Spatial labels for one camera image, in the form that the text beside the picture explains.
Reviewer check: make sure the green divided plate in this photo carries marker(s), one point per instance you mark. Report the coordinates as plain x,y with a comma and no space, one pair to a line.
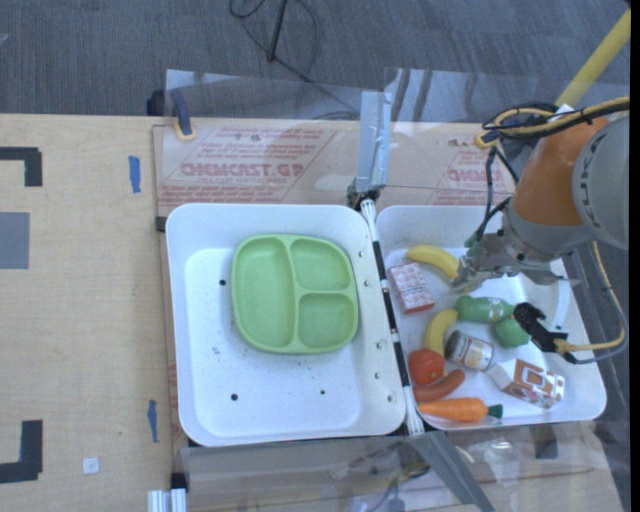
295,295

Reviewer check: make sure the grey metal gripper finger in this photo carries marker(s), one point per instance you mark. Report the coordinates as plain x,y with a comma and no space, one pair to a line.
465,267
470,282

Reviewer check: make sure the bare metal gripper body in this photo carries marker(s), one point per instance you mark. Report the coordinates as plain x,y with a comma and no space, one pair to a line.
505,257

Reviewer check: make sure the white and brown carton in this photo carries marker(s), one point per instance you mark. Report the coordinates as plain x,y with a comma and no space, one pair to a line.
530,382

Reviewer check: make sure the small white square tile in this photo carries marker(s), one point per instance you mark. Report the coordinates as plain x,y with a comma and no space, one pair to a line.
90,465

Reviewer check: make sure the orange carrot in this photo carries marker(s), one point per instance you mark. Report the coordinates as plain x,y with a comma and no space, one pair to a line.
455,409

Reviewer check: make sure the green bottle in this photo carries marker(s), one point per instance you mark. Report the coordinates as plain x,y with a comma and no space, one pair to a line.
480,309

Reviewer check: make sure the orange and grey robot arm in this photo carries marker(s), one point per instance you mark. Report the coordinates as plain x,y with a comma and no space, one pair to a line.
550,180

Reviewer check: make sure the brown cardboard board red print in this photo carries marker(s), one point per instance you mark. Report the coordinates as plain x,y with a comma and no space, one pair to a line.
260,165

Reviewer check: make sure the white plastic tray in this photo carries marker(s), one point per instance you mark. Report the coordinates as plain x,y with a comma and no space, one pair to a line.
280,390
580,395

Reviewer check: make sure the yellow banana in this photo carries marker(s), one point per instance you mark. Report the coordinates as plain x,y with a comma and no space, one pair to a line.
439,327
432,256

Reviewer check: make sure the small white and orange can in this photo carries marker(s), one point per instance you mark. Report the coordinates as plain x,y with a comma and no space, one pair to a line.
470,351

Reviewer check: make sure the orange and white packet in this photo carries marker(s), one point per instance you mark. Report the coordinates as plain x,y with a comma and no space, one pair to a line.
411,287

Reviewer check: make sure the orange sausage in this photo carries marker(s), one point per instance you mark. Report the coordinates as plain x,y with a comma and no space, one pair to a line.
440,387

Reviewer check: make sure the green pepper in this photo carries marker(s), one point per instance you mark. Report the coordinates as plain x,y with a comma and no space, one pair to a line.
510,334

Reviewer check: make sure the red tomato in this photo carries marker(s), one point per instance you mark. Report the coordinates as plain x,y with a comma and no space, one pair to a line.
425,366

